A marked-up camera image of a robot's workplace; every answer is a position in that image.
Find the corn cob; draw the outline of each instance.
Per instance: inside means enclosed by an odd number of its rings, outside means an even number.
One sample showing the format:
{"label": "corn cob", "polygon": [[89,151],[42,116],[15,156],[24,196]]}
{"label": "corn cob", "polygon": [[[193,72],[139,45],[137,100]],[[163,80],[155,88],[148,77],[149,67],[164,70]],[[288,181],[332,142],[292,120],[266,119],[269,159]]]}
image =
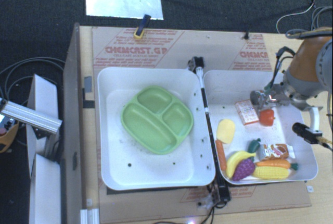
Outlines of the corn cob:
{"label": "corn cob", "polygon": [[252,175],[266,180],[285,179],[289,176],[289,170],[280,167],[256,167]]}

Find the dark floor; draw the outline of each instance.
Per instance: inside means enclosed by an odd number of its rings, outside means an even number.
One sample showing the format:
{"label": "dark floor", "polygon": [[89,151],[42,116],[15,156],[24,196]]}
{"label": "dark floor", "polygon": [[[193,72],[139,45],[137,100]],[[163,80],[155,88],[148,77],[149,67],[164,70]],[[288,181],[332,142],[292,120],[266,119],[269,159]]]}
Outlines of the dark floor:
{"label": "dark floor", "polygon": [[[250,31],[276,33],[279,17],[304,11],[311,0],[162,0],[164,20],[152,20],[150,28]],[[316,6],[332,6],[332,0],[316,0]],[[281,32],[310,29],[311,13],[283,19]],[[136,27],[134,19],[90,17],[85,0],[0,0],[0,85],[5,88],[9,65],[31,57],[65,60],[75,22],[89,26]],[[331,26],[331,13],[321,26]],[[59,82],[61,73],[52,65],[26,65],[13,73],[8,84],[34,73]],[[30,81],[11,89],[11,101],[28,98]],[[17,138],[25,141],[24,131]],[[28,223],[30,181],[27,151],[14,142],[11,153],[0,154],[0,223]]]}

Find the green vegetable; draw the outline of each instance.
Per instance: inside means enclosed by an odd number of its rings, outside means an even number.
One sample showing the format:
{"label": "green vegetable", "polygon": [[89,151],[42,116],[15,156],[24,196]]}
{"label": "green vegetable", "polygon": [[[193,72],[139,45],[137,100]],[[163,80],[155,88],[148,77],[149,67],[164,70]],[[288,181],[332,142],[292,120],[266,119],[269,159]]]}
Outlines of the green vegetable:
{"label": "green vegetable", "polygon": [[255,153],[260,146],[260,142],[261,142],[260,138],[252,140],[248,147],[248,153]]}

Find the small box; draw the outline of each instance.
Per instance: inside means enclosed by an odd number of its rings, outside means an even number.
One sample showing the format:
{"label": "small box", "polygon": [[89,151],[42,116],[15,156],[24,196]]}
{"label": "small box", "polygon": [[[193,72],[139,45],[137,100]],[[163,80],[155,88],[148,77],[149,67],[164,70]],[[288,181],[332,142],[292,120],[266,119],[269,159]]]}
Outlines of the small box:
{"label": "small box", "polygon": [[253,108],[250,100],[237,102],[235,106],[243,125],[259,122],[257,112]]}

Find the yellow banana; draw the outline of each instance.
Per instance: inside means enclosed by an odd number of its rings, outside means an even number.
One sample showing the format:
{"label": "yellow banana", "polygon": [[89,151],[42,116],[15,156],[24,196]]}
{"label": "yellow banana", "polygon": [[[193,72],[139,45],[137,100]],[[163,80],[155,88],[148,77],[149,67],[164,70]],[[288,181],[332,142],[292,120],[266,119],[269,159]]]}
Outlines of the yellow banana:
{"label": "yellow banana", "polygon": [[231,178],[234,173],[237,165],[244,159],[249,157],[255,157],[255,153],[248,153],[246,151],[238,151],[234,153],[227,161],[227,169],[225,170],[227,176]]}

